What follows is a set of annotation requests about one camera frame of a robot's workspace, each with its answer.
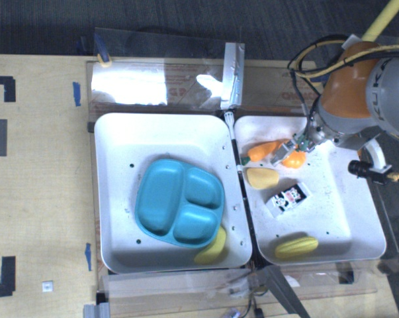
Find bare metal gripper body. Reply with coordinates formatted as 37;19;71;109
292;119;375;152

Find orange carrot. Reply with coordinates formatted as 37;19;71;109
241;138;291;166

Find orange round fruit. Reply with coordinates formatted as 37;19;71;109
280;148;308;170

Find yellow rounded toy food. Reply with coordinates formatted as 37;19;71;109
245;166;281;191

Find white cow print carton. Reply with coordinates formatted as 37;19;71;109
265;182;312;219

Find white plastic tray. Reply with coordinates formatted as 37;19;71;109
234;115;387;266
93;112;253;275

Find yellow corn cob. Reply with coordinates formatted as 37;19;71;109
274;236;320;261

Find yellow banana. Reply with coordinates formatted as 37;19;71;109
193;225;228;266

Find blue divided plate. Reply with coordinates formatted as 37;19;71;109
134;158;226;249

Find black cylinder on white bracket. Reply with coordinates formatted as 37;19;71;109
347;138;394;186

